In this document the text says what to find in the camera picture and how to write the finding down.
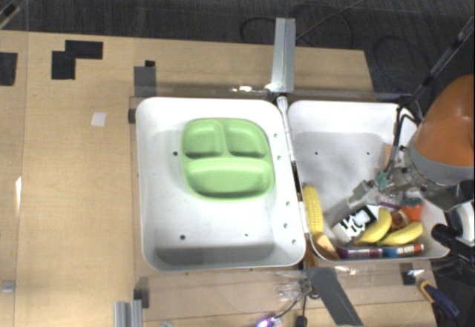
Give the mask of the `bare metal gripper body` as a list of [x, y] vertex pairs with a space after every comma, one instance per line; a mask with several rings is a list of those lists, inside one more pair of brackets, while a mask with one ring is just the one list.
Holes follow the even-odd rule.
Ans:
[[379, 172], [376, 175], [375, 184], [383, 196], [416, 191], [420, 188], [427, 189], [427, 180], [415, 168], [402, 166], [388, 172]]

